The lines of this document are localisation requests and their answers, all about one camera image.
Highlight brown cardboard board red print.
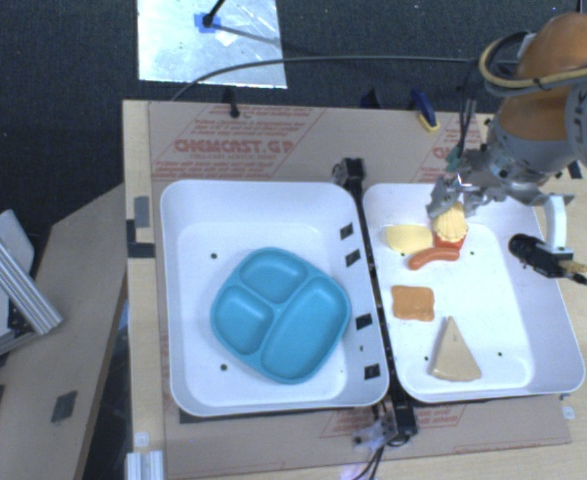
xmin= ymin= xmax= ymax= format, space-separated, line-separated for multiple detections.
xmin=147 ymin=99 xmax=573 ymax=480

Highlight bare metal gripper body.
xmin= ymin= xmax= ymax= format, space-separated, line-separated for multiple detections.
xmin=451 ymin=150 xmax=550 ymax=206

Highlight orange toy sausage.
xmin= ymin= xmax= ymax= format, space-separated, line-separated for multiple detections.
xmin=406 ymin=246 xmax=461 ymax=272

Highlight beige toy pizza slice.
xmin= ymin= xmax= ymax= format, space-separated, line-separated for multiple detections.
xmin=426 ymin=315 xmax=484 ymax=384

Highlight yellow and red toy fries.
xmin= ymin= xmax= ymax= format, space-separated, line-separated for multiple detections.
xmin=431 ymin=202 xmax=471 ymax=250

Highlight yellow toy chip slice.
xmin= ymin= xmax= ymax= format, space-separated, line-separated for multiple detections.
xmin=384 ymin=224 xmax=435 ymax=256

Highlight blue divided plate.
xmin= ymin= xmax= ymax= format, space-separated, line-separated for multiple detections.
xmin=209 ymin=246 xmax=353 ymax=386

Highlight black cylinder on white bracket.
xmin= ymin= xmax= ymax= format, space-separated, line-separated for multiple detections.
xmin=507 ymin=193 xmax=576 ymax=279

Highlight white plastic tray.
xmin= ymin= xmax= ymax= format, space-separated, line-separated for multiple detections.
xmin=159 ymin=178 xmax=391 ymax=418
xmin=361 ymin=182 xmax=587 ymax=404

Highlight thin black rod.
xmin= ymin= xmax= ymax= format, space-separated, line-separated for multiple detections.
xmin=351 ymin=186 xmax=405 ymax=409

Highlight orange toy biscuit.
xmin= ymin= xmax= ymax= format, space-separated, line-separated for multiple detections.
xmin=390 ymin=285 xmax=436 ymax=323

